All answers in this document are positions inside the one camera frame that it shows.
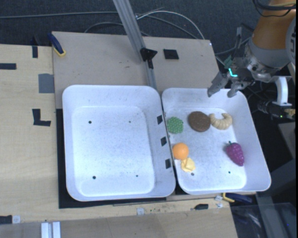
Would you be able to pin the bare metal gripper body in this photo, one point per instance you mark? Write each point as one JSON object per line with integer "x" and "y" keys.
{"x": 243, "y": 71}

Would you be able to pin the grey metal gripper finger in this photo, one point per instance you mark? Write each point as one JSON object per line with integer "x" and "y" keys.
{"x": 234, "y": 89}
{"x": 217, "y": 84}

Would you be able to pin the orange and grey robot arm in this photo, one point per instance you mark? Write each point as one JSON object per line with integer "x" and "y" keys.
{"x": 270, "y": 33}

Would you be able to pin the beige croissant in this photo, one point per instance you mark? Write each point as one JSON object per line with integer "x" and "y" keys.
{"x": 221, "y": 124}

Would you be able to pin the brown round biscuit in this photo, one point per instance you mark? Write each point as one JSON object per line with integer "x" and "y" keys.
{"x": 199, "y": 121}

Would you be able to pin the green grapes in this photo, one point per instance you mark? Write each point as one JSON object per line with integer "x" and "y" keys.
{"x": 175, "y": 125}

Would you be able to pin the purple grapes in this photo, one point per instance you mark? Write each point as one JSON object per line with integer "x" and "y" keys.
{"x": 235, "y": 154}

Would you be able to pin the white plastic tray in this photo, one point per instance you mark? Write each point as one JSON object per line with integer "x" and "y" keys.
{"x": 208, "y": 152}
{"x": 111, "y": 145}

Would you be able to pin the orange fruit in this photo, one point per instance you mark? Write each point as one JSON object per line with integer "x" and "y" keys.
{"x": 180, "y": 151}

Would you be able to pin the yellow toy food piece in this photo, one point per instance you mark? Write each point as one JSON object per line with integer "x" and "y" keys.
{"x": 188, "y": 165}

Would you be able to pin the pale brown flat board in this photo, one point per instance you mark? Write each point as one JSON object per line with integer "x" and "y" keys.
{"x": 101, "y": 61}

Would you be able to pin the black cylinder on white bracket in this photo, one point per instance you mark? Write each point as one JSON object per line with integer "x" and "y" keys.
{"x": 283, "y": 88}

